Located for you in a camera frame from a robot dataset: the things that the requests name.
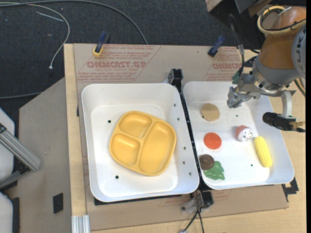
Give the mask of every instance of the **black floor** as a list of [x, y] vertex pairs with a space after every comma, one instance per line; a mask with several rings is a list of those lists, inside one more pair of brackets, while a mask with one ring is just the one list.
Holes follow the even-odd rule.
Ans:
[[[33, 2], [42, 0], [1, 0]], [[244, 48], [260, 49], [263, 35], [256, 17], [248, 11], [239, 14], [234, 0], [223, 0], [211, 13], [205, 0], [87, 0], [103, 3], [125, 13], [141, 29], [148, 44], [208, 45], [220, 35], [226, 46], [236, 46], [228, 23], [234, 14], [241, 25]], [[271, 4], [306, 6], [306, 0], [274, 0]], [[107, 6], [89, 2], [40, 3], [60, 12], [69, 22], [67, 43], [96, 43], [102, 30], [111, 34], [110, 43], [145, 44], [135, 26], [125, 16]], [[4, 99], [7, 96], [41, 92], [64, 77], [63, 52], [53, 63], [53, 55], [67, 35], [65, 22], [38, 6], [0, 8], [0, 108], [18, 123], [18, 109], [32, 97]]]

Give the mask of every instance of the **tan disc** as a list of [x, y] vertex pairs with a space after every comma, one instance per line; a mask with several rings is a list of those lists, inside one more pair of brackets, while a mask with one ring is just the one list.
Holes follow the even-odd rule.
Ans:
[[211, 103], [206, 103], [201, 108], [203, 118], [208, 121], [215, 121], [219, 118], [220, 111], [217, 106]]

